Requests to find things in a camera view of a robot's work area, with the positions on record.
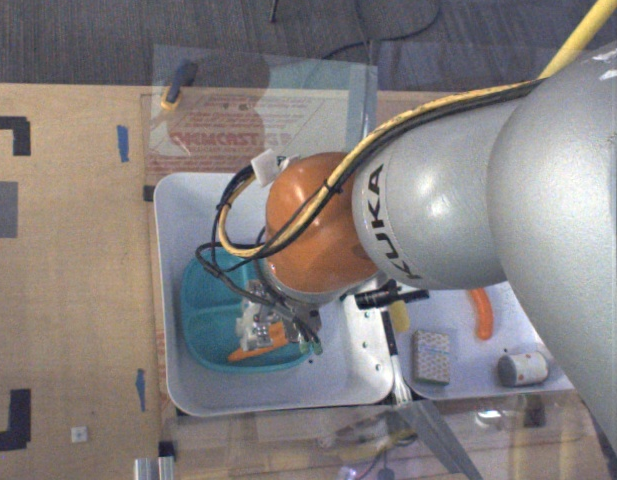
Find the clear plastic sheet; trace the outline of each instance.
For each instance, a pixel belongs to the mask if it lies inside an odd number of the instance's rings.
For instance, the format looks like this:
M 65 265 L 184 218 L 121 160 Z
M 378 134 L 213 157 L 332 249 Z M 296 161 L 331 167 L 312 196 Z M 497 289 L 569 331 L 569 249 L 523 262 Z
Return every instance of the clear plastic sheet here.
M 186 64 L 194 79 L 166 109 Z M 376 68 L 363 64 L 156 46 L 153 73 L 143 101 L 147 185 L 173 172 L 236 172 L 267 149 L 349 150 L 376 123 Z

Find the gray square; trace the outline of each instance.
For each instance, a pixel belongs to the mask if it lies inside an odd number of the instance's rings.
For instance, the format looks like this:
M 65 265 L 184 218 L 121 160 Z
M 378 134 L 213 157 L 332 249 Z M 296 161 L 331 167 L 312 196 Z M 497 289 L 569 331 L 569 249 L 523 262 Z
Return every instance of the gray square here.
M 0 238 L 17 238 L 18 183 L 0 181 Z

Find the orange object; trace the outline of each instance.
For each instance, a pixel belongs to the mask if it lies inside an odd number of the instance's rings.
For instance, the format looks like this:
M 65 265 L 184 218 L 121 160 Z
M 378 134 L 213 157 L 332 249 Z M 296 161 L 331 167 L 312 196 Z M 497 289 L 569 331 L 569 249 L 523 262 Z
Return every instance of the orange object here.
M 238 348 L 228 356 L 228 361 L 231 363 L 243 361 L 244 359 L 248 359 L 249 357 L 260 356 L 262 354 L 265 354 L 266 352 L 271 352 L 272 350 L 281 348 L 284 345 L 288 345 L 288 339 L 286 338 L 286 333 L 284 332 L 283 323 L 275 322 L 274 324 L 271 324 L 269 332 L 270 338 L 272 339 L 272 346 L 257 348 L 255 350 L 248 351 Z
M 477 318 L 477 337 L 480 340 L 490 339 L 494 327 L 494 316 L 490 298 L 483 288 L 468 290 L 468 294 L 472 298 L 473 308 Z
M 266 203 L 266 232 L 273 236 L 339 165 L 344 153 L 320 153 L 290 165 L 275 180 Z M 353 176 L 304 233 L 268 258 L 274 276 L 306 293 L 345 289 L 377 272 L 366 255 L 352 216 Z

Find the small white sticker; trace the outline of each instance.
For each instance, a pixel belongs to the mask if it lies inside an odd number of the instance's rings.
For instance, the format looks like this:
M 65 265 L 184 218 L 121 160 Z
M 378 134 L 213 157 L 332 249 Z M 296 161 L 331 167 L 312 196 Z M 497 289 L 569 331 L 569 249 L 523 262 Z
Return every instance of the small white sticker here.
M 72 427 L 70 439 L 73 443 L 85 443 L 88 441 L 88 427 Z
M 272 149 L 267 149 L 250 161 L 257 181 L 262 187 L 272 183 L 279 174 L 277 155 Z

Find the black tape marking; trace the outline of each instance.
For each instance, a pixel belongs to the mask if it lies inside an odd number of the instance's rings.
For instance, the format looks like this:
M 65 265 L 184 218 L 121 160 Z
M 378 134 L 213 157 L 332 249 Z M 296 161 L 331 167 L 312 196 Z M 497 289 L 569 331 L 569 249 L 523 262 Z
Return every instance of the black tape marking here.
M 25 117 L 0 116 L 0 130 L 12 130 L 13 156 L 30 156 L 30 121 Z
M 175 443 L 172 441 L 159 441 L 159 456 L 160 457 L 172 457 L 177 460 L 177 450 L 175 449 Z
M 155 186 L 144 185 L 144 201 L 152 203 L 155 201 Z
M 32 439 L 31 421 L 32 404 L 30 390 L 11 390 L 8 430 L 0 432 L 0 452 L 25 449 Z

